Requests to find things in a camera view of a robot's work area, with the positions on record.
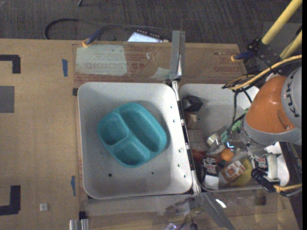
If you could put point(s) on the red toy sausage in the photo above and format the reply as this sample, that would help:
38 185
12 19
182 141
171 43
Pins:
197 155

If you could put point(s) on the teal divided plate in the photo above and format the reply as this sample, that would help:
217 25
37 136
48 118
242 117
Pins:
132 134

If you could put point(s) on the brown toy bread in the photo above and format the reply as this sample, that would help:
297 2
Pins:
190 120

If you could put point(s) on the brown cardboard board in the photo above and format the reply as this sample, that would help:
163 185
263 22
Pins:
144 63

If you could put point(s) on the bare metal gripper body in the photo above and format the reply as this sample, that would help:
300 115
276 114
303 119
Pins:
237 145

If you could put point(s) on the small white square block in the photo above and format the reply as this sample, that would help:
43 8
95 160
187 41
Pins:
43 207

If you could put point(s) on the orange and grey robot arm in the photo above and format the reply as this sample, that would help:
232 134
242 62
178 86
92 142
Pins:
266 109

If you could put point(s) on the white plastic tray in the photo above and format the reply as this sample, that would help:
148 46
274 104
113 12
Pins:
96 181
216 99

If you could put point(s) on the orange toy fruit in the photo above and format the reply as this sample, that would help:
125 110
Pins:
227 155

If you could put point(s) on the yellow banana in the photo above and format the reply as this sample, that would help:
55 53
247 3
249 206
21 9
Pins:
247 176

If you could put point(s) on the pink wafer biscuit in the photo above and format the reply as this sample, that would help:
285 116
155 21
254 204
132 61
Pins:
197 139

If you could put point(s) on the black and white carton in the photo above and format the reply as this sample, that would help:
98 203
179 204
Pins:
261 162
210 174

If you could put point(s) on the black shiny packet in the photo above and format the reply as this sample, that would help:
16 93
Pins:
194 102

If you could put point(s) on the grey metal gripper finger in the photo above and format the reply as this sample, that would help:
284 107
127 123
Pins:
213 138

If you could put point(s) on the black cylinder on white bracket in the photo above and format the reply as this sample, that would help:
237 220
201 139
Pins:
271 169

